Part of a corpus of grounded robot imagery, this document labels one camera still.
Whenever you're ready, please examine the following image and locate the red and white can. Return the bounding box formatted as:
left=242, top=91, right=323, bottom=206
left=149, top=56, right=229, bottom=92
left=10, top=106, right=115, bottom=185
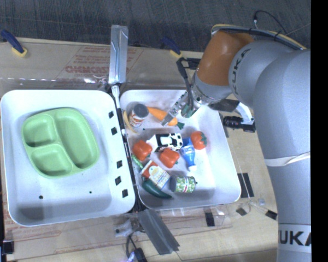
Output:
left=128, top=103, right=150, bottom=128

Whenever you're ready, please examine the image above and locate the green chili pepper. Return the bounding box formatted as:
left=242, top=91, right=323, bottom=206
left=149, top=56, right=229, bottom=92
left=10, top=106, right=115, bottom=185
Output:
left=141, top=178, right=173, bottom=200

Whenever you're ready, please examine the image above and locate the black cylinder on white bracket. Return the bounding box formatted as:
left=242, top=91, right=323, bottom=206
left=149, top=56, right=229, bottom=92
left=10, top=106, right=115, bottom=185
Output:
left=222, top=101, right=256, bottom=133

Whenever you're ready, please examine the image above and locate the white plastic tray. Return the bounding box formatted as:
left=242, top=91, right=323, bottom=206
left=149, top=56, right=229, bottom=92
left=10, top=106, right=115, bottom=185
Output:
left=0, top=88, right=136, bottom=227
left=119, top=88, right=242, bottom=211

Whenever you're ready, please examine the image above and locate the green pea pod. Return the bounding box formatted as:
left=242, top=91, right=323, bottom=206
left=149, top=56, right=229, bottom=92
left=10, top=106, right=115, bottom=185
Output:
left=131, top=153, right=144, bottom=170

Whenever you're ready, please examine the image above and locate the orange bell pepper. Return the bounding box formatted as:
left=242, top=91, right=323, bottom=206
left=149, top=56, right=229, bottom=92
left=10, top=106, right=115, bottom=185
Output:
left=159, top=147, right=181, bottom=169
left=132, top=139, right=154, bottom=162

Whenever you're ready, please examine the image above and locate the black and white milk carton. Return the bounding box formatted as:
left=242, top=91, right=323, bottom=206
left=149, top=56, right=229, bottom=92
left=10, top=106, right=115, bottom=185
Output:
left=148, top=132, right=184, bottom=153

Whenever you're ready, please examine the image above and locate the red tomato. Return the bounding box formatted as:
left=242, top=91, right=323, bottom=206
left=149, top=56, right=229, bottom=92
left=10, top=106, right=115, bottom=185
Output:
left=190, top=130, right=208, bottom=151

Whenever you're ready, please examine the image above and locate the blue and white bottle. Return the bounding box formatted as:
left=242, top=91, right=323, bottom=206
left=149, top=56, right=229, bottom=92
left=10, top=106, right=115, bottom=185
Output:
left=179, top=137, right=198, bottom=172

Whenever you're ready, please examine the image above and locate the orange juice carton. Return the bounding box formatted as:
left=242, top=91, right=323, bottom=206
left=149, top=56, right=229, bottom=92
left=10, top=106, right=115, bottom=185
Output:
left=139, top=159, right=171, bottom=190

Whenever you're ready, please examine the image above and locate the orange carrot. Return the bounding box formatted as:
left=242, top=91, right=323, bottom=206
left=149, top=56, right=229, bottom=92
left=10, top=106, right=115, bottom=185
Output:
left=147, top=106, right=185, bottom=130

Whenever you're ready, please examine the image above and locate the green divided plate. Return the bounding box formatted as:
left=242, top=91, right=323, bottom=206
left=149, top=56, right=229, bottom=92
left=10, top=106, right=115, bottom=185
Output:
left=21, top=107, right=101, bottom=180

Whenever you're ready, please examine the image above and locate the brown cardboard board red print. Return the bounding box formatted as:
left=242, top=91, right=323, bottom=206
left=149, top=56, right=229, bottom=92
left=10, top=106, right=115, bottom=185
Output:
left=0, top=37, right=279, bottom=261

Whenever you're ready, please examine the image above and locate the yellow banana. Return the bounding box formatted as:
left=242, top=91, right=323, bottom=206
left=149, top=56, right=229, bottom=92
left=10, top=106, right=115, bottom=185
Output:
left=122, top=110, right=140, bottom=135

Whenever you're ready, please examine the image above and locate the green can of peas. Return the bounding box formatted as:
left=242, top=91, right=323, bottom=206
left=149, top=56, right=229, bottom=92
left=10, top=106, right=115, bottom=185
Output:
left=169, top=175, right=197, bottom=194

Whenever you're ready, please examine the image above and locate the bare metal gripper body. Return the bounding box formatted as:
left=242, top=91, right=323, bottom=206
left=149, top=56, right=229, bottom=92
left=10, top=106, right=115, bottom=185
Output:
left=170, top=90, right=209, bottom=118

